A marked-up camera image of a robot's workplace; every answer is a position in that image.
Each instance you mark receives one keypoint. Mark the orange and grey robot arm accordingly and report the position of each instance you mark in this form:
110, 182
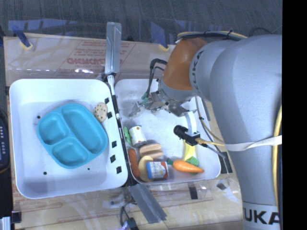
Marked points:
239, 92

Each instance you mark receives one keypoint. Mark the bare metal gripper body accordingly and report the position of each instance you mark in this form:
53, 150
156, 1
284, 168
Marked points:
157, 100

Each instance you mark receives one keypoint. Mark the blue and red labelled can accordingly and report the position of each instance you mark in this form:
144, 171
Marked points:
157, 170

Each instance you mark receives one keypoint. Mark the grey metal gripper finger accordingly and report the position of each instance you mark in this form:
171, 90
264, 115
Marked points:
158, 110
135, 109

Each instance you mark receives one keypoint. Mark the white plastic tray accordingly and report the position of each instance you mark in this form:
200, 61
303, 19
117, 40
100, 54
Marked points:
163, 126
31, 97

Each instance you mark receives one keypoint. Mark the yellow banana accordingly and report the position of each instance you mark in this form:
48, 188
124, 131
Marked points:
188, 152

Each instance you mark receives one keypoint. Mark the brown cardboard board, red print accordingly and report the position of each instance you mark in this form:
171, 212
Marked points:
72, 54

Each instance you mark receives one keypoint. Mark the orange sausage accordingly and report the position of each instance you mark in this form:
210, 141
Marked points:
133, 163

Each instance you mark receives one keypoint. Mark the green toy vegetable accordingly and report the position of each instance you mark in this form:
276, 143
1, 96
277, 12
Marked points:
126, 134

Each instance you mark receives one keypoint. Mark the orange carrot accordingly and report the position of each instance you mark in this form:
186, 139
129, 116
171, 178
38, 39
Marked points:
185, 166

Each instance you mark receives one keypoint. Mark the blue divided plate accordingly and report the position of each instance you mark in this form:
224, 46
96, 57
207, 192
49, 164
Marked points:
72, 135

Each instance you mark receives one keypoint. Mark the white can with orange dots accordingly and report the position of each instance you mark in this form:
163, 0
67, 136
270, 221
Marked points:
137, 135

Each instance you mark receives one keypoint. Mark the beige chocolate chip biscuit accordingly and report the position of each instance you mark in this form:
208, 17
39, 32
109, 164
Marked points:
100, 111

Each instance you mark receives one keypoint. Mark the pale yellow round bread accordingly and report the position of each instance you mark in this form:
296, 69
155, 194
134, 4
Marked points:
142, 166

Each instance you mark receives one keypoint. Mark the tan hot dog bun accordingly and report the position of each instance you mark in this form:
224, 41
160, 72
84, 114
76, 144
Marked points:
151, 150

